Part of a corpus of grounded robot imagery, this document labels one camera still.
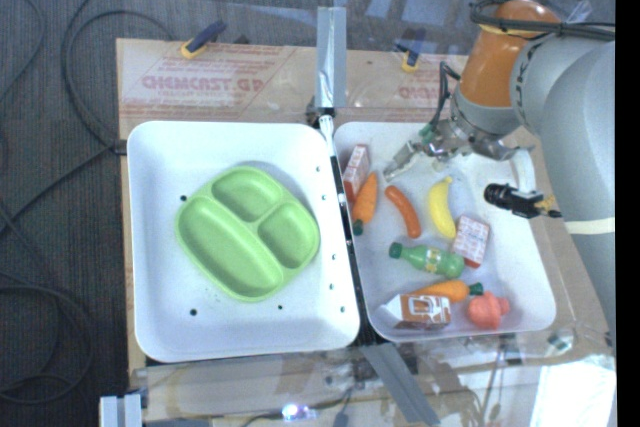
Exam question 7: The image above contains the orange sausage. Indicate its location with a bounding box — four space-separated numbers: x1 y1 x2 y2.
384 185 422 240

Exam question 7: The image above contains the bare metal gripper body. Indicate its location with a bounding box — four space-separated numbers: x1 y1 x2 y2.
418 119 521 163

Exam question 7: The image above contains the black cylinder on white bracket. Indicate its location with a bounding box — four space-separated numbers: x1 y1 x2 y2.
483 148 563 220

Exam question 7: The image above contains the green bottle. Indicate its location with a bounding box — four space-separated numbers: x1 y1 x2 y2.
388 241 466 280

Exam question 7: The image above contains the orange toy pepper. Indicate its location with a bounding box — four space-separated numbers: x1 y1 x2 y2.
467 291 511 331

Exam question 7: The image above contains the orange carrot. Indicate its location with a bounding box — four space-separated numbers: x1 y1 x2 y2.
351 172 379 237
410 279 485 304

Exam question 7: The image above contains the green divided plate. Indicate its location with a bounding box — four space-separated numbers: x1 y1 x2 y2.
174 165 322 303

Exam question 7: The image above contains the yellow banana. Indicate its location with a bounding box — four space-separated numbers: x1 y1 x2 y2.
428 175 458 240

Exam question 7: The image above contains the brown cardboard board red print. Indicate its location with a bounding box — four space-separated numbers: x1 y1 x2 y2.
115 37 612 418

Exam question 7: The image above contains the white plastic tray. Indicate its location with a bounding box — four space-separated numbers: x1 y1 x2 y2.
332 120 558 343
126 119 361 364

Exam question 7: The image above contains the orange and white carton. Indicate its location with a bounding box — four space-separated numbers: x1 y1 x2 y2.
383 293 453 331

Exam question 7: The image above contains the red and white carton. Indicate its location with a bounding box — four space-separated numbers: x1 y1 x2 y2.
451 214 491 270
342 144 372 203

